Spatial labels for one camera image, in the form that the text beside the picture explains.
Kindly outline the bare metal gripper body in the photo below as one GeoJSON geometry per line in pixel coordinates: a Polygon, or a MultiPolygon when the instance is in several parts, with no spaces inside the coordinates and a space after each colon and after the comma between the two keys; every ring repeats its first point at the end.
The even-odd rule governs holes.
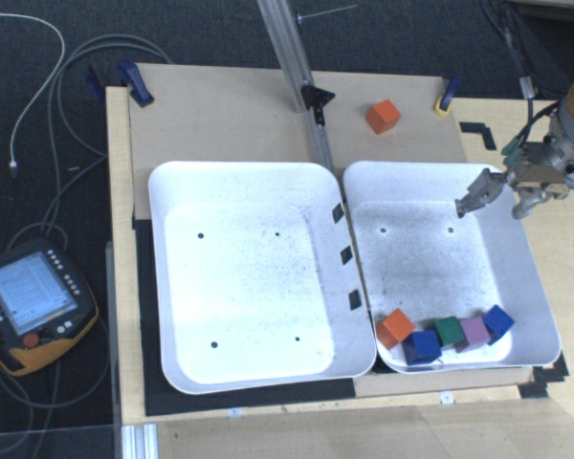
{"type": "Polygon", "coordinates": [[[574,138],[550,132],[539,142],[523,145],[513,138],[504,147],[504,165],[515,191],[564,198],[574,190],[574,138]]]}

